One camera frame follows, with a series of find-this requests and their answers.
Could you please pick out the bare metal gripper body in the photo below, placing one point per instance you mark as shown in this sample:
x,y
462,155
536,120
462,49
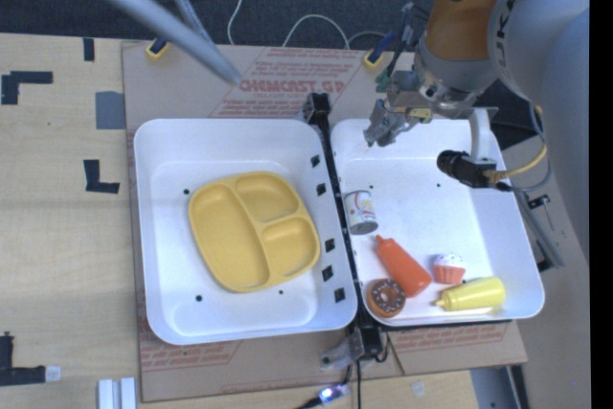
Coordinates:
x,y
407,98

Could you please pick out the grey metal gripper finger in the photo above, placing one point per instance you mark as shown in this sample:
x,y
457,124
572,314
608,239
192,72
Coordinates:
x,y
398,127
376,127

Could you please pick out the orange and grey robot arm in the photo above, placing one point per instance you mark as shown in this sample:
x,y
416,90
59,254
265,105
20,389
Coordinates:
x,y
536,29

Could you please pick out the white plastic tray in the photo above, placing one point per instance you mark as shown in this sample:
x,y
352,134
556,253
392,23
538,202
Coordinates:
x,y
167,254
421,206

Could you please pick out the white printed can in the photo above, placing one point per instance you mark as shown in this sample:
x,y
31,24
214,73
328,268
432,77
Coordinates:
x,y
360,211

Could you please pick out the thin black rod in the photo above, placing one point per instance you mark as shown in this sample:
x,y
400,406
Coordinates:
x,y
337,206

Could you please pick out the orange squeeze bottle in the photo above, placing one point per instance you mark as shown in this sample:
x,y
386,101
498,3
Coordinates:
x,y
404,268

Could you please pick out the orange cupcake with white icing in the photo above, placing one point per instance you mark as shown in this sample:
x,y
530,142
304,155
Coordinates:
x,y
449,269

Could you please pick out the brown doughnut with sprinkles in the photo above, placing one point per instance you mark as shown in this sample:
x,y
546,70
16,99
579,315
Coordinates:
x,y
385,298

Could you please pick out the yellow divided plate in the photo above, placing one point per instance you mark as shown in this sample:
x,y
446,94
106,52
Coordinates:
x,y
239,234

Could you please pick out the yellow squeeze bottle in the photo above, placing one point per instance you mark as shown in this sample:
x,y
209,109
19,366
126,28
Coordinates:
x,y
476,294

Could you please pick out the brown cardboard board red print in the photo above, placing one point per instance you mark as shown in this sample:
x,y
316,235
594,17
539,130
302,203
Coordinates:
x,y
182,81

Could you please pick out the black cylinder on white bracket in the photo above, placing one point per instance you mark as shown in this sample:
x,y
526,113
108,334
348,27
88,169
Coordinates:
x,y
462,167

